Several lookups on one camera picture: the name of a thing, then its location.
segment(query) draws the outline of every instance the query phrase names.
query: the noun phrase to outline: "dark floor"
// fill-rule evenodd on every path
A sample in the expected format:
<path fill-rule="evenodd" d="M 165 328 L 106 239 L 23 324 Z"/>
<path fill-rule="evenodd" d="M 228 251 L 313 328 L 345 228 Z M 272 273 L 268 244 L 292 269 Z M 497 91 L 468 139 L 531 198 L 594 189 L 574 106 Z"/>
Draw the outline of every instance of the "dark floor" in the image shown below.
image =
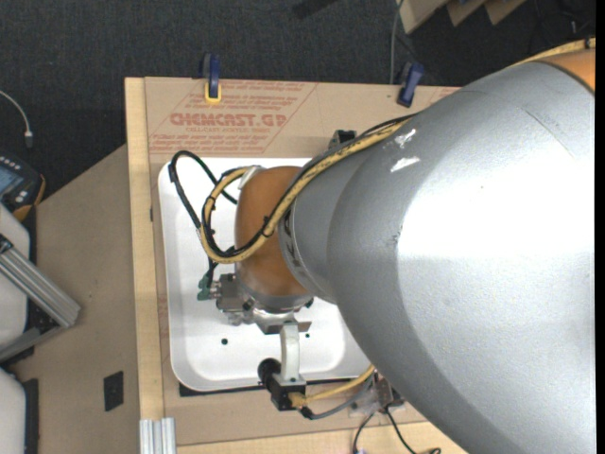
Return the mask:
<path fill-rule="evenodd" d="M 305 1 L 0 0 L 0 90 L 36 133 L 26 150 L 21 116 L 0 97 L 0 148 L 52 194 L 125 142 L 124 77 L 194 76 L 205 51 L 225 78 L 389 81 L 395 0 L 337 0 L 302 18 Z M 399 28 L 397 66 L 420 61 L 423 84 L 463 85 L 594 35 L 595 14 L 596 0 L 528 0 L 498 26 L 480 9 L 453 27 L 441 9 L 408 36 Z"/>

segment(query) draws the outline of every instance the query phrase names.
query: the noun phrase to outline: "white tray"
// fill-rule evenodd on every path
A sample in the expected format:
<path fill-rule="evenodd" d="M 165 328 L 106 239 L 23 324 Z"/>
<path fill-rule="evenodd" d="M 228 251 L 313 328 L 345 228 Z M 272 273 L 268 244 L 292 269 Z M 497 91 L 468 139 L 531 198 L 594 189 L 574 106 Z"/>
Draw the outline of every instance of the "white tray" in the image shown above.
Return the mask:
<path fill-rule="evenodd" d="M 204 162 L 219 177 L 238 166 L 302 166 L 305 159 L 208 158 Z M 181 184 L 197 211 L 213 184 L 199 165 L 188 157 L 178 162 Z M 265 358 L 280 359 L 279 335 L 264 335 L 255 324 L 232 326 L 216 308 L 216 301 L 198 301 L 198 283 L 208 268 L 195 227 L 187 215 L 167 164 L 158 178 L 164 259 L 168 294 L 170 357 L 179 381 L 198 392 L 215 392 L 258 386 L 258 364 Z M 236 197 L 236 183 L 228 188 Z M 213 215 L 216 242 L 222 249 L 233 245 L 235 206 L 219 200 Z M 233 266 L 219 265 L 220 274 Z M 351 378 L 361 374 L 369 361 L 361 352 L 334 305 L 318 298 L 296 315 L 311 321 L 308 334 L 301 333 L 301 375 L 307 381 Z"/>

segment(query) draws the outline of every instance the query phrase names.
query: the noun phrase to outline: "cable plug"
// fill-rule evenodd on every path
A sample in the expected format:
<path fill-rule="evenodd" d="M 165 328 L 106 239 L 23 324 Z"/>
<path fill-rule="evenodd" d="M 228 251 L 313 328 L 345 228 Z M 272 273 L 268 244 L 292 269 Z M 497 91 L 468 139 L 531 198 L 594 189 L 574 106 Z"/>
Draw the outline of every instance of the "cable plug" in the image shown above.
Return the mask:
<path fill-rule="evenodd" d="M 26 132 L 24 133 L 24 137 L 26 139 L 26 147 L 31 149 L 34 146 L 34 133 L 31 132 L 30 128 L 26 129 Z"/>

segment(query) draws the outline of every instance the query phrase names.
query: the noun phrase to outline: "white cable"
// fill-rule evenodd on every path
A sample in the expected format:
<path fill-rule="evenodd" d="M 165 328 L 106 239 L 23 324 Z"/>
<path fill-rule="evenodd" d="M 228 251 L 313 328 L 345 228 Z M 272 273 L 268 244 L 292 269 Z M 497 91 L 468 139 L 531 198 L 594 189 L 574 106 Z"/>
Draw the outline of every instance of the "white cable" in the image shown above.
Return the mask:
<path fill-rule="evenodd" d="M 26 112 L 23 111 L 23 108 L 21 106 L 19 106 L 19 103 L 17 101 L 15 101 L 12 97 L 10 97 L 7 93 L 2 91 L 1 89 L 0 89 L 0 95 L 4 96 L 6 99 L 8 99 L 14 105 L 14 107 L 19 110 L 19 113 L 21 113 L 23 120 L 26 122 L 26 132 L 24 133 L 24 137 L 26 139 L 26 146 L 28 148 L 31 148 L 33 146 L 33 142 L 34 142 L 34 133 L 31 132 L 31 128 L 29 127 L 29 120 L 27 119 Z"/>
<path fill-rule="evenodd" d="M 393 30 L 390 33 L 390 74 L 389 74 L 389 84 L 394 84 L 395 81 L 395 33 L 397 32 L 397 23 L 401 18 L 401 14 L 399 13 L 402 5 L 405 0 L 399 0 L 399 4 L 397 4 L 397 10 L 395 10 L 395 18 L 393 19 Z"/>

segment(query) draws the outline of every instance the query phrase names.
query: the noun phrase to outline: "carpeted floor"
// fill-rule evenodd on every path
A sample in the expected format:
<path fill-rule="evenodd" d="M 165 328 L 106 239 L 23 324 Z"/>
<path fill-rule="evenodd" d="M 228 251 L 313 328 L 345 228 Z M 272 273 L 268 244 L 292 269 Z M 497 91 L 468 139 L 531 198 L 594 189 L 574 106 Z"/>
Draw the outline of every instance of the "carpeted floor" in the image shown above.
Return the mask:
<path fill-rule="evenodd" d="M 395 0 L 0 0 L 0 148 L 30 162 L 47 194 L 125 142 L 123 79 L 194 76 L 206 51 L 238 79 L 387 83 Z M 498 26 L 484 9 L 453 27 L 446 9 L 405 36 L 397 67 L 463 85 L 539 50 L 595 34 L 596 0 L 528 0 Z"/>

